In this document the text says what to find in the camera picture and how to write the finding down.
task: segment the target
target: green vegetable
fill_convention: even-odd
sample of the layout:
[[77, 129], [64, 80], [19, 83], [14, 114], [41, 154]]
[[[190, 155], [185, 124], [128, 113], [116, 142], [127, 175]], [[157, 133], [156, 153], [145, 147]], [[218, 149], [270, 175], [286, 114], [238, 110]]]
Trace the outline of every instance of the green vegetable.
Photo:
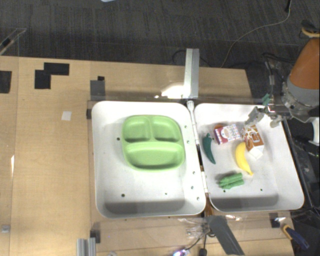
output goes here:
[[229, 184], [225, 184], [225, 185], [221, 186], [221, 188], [223, 190], [229, 190], [229, 189], [231, 189], [233, 187], [240, 186], [240, 185], [243, 185], [243, 184], [245, 184], [244, 180], [240, 179], [240, 180], [237, 180], [235, 182], [232, 182], [232, 183], [229, 183]]
[[242, 179], [242, 173], [236, 173], [230, 176], [226, 176], [224, 178], [222, 178], [219, 182], [219, 186], [222, 187], [223, 185], [227, 185], [236, 181], [239, 181]]
[[211, 142], [212, 142], [212, 138], [210, 137], [210, 134], [208, 133], [202, 139], [203, 149], [204, 149], [206, 157], [210, 160], [210, 162], [213, 164], [216, 164], [216, 161], [214, 159], [214, 155], [212, 154], [212, 151], [211, 151]]

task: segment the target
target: yellow banana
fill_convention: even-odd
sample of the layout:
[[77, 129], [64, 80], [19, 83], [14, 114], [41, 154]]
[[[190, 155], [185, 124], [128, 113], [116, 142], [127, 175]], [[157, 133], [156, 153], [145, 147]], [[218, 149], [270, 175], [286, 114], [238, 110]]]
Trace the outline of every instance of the yellow banana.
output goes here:
[[252, 171], [250, 170], [250, 166], [247, 162], [247, 159], [245, 157], [245, 151], [246, 151], [246, 143], [241, 142], [235, 149], [236, 163], [242, 170], [246, 171], [250, 175], [253, 175]]

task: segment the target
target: wooden table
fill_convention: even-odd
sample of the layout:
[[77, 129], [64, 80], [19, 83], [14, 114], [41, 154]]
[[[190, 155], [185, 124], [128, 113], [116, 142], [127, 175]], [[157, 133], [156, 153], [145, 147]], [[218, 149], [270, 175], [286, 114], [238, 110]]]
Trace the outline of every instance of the wooden table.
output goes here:
[[[34, 89], [35, 70], [43, 70], [44, 62], [70, 64], [69, 75], [52, 75], [51, 89]], [[0, 233], [0, 255], [76, 255], [77, 239], [89, 238], [93, 224], [86, 118], [90, 80], [105, 77], [107, 95], [155, 96], [182, 82], [184, 67], [0, 56], [0, 71], [12, 71], [10, 93], [0, 94], [6, 131], [0, 134], [0, 224], [11, 225], [10, 233]], [[199, 84], [200, 96], [251, 97], [244, 70], [200, 68]], [[64, 111], [72, 112], [70, 121], [62, 120]], [[292, 224], [288, 212], [281, 214]], [[267, 213], [242, 219], [231, 226], [246, 255], [293, 255], [290, 241], [271, 228]], [[146, 222], [152, 224], [143, 230]], [[111, 250], [118, 256], [172, 255], [193, 242], [178, 222], [102, 219], [110, 240], [97, 244], [97, 255]], [[207, 243], [209, 256], [225, 255], [216, 238]], [[191, 252], [197, 255], [197, 247]]]

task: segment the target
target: white tray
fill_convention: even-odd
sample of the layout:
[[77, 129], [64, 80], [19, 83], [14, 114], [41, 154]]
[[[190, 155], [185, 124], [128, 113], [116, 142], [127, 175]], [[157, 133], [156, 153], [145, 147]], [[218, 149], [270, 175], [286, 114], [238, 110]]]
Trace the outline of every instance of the white tray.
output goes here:
[[[134, 115], [174, 119], [182, 132], [185, 161], [177, 169], [139, 171], [126, 163], [122, 125]], [[101, 101], [92, 109], [95, 199], [107, 218], [196, 215], [206, 205], [190, 113], [178, 103]]]
[[[283, 127], [270, 127], [270, 118], [265, 116], [256, 126], [264, 142], [263, 156], [254, 160], [246, 158], [253, 176], [242, 171], [236, 163], [235, 150], [240, 141], [218, 145], [211, 143], [216, 164], [206, 157], [202, 138], [216, 124], [239, 125], [248, 119], [252, 105], [199, 104], [195, 110], [200, 150], [212, 205], [223, 212], [296, 210], [304, 203], [304, 194], [292, 159]], [[244, 185], [223, 190], [219, 180], [227, 174], [243, 173]]]

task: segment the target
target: green plate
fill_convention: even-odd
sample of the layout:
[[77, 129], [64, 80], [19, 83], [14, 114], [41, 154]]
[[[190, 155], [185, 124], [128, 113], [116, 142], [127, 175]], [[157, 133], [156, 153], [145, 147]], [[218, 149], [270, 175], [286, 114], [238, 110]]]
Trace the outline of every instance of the green plate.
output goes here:
[[122, 151], [140, 171], [176, 169], [185, 161], [185, 146], [176, 121], [162, 115], [133, 115], [122, 126]]

